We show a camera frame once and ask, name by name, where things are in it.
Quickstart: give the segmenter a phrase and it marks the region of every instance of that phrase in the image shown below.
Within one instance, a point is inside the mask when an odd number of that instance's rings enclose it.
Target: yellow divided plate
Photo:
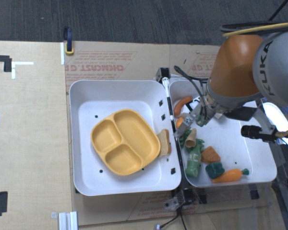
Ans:
[[[158,136],[135,111],[122,109],[104,118],[91,131],[93,148],[108,168],[129,175],[160,153]]]

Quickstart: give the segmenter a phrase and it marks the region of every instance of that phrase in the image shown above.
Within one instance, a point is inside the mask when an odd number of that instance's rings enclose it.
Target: gray carpet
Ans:
[[[266,21],[284,0],[0,0],[0,40],[221,45],[223,24]],[[288,21],[288,3],[275,17]]]

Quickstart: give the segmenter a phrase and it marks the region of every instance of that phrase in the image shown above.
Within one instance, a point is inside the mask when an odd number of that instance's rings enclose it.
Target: green toy vegetable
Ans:
[[[212,162],[206,166],[206,171],[211,179],[218,177],[225,172],[222,163]]]
[[[187,177],[195,178],[198,175],[198,169],[201,165],[201,149],[203,149],[204,141],[201,139],[197,139],[197,144],[195,147],[188,149],[190,151],[187,161],[187,167],[185,169],[185,173]]]
[[[188,135],[191,133],[191,127],[189,127],[180,137],[179,137],[179,143],[180,147],[183,148],[184,142],[186,141]]]

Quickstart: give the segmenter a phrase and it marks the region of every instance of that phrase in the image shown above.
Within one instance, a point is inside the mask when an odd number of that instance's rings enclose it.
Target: blue clamp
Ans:
[[[72,30],[68,26],[64,27],[64,40],[67,41],[65,46],[65,54],[68,56],[73,55],[73,45],[72,45]]]

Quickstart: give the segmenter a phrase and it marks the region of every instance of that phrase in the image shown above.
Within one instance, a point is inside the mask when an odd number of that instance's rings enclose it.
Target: white tray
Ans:
[[[162,84],[154,80],[80,80],[70,88],[70,105],[73,178],[81,194],[100,196],[169,191],[179,186],[181,171]],[[156,158],[144,169],[128,176],[110,171],[94,151],[90,140],[94,125],[121,109],[138,112],[156,134],[168,129],[172,150],[169,155]]]
[[[172,105],[185,96],[198,97],[195,87],[187,80],[177,80],[170,84],[170,96]],[[250,174],[243,176],[240,180],[230,183],[212,183],[205,171],[206,163],[201,162],[198,177],[188,178],[191,185],[199,188],[215,187],[236,184],[267,183],[275,179],[277,168],[270,150],[270,146],[261,139],[244,138],[240,134],[243,125],[259,125],[252,118],[249,122],[233,120],[222,116],[220,119],[213,118],[210,122],[199,127],[193,123],[192,127],[197,129],[197,138],[205,141],[205,148],[212,146],[221,157],[225,171],[233,168],[241,170],[247,168]],[[187,164],[188,153],[182,149],[184,166]]]

